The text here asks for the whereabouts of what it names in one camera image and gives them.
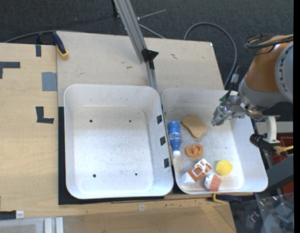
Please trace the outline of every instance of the blue clamp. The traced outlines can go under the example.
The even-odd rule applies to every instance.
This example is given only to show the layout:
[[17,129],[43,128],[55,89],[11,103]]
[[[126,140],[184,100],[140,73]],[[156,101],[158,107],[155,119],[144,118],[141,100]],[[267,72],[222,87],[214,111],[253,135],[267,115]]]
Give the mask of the blue clamp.
[[58,36],[56,32],[52,33],[52,38],[55,41],[55,44],[57,45],[57,51],[62,57],[66,57],[68,55],[68,51],[65,49],[64,44],[61,40],[61,38]]

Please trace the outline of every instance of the dark carpet floor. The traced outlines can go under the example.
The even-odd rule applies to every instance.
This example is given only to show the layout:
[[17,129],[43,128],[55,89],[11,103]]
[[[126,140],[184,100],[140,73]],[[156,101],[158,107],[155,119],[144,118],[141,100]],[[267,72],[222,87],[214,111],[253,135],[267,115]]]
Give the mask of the dark carpet floor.
[[[237,65],[249,67],[253,56],[243,46],[247,36],[259,33],[294,32],[294,0],[131,0],[137,16],[165,10],[140,19],[140,24],[169,39],[183,39],[198,22],[215,24],[235,42]],[[0,0],[0,42],[28,33],[70,30],[88,33],[126,35],[123,23],[113,17],[111,0]],[[142,29],[145,37],[159,37]],[[193,29],[188,40],[213,43],[223,82],[234,61],[228,36],[218,27],[202,25]],[[35,43],[25,37],[15,43]],[[240,70],[241,76],[246,68]],[[293,120],[293,105],[280,103],[266,114],[280,115],[281,121]]]

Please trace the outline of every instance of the yellow ball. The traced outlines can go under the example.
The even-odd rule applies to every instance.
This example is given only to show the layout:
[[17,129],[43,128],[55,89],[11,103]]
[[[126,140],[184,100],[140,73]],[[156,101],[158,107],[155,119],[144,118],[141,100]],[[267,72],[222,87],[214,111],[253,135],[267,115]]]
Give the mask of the yellow ball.
[[233,165],[228,160],[220,160],[216,165],[216,171],[219,175],[227,175],[231,173]]

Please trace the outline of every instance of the toy food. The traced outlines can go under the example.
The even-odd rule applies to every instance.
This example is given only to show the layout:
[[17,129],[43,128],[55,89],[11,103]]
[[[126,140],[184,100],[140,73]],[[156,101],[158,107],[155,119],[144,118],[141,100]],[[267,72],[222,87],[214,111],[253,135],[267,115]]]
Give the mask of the toy food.
[[202,177],[205,177],[211,169],[210,164],[205,159],[201,159],[182,176],[181,186],[194,184]]
[[209,191],[218,191],[221,184],[221,179],[216,174],[206,176],[204,185]]
[[203,147],[201,144],[196,143],[196,144],[189,145],[188,147],[186,147],[184,152],[185,152],[186,156],[188,156],[188,157],[197,158],[203,154]]
[[231,173],[232,169],[233,165],[228,160],[220,160],[216,165],[216,172],[219,175],[228,175],[229,173]]
[[179,150],[181,144],[180,123],[178,121],[171,121],[167,128],[169,142],[173,148],[173,157],[179,157],[181,155]]
[[181,124],[190,132],[193,138],[199,138],[207,129],[207,126],[196,114],[184,117]]

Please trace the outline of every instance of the black bracket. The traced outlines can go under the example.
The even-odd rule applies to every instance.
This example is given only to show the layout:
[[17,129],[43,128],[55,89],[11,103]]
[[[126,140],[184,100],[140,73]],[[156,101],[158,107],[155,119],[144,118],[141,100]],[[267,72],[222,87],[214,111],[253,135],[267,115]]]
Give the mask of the black bracket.
[[42,35],[42,33],[39,33],[37,35],[37,38],[35,39],[35,42],[36,42],[37,45],[43,45],[43,41],[41,39],[41,35]]
[[153,60],[154,58],[159,54],[159,52],[155,52],[152,50],[148,50],[148,49],[143,49],[141,51],[142,56],[144,57],[144,60],[147,62],[149,61],[150,64],[150,69],[154,69],[154,63]]
[[256,147],[263,149],[267,151],[269,154],[275,154],[276,150],[274,149],[274,146],[278,146],[279,143],[269,143],[266,140],[264,140],[265,136],[260,134],[252,134],[250,136],[250,142],[255,145]]

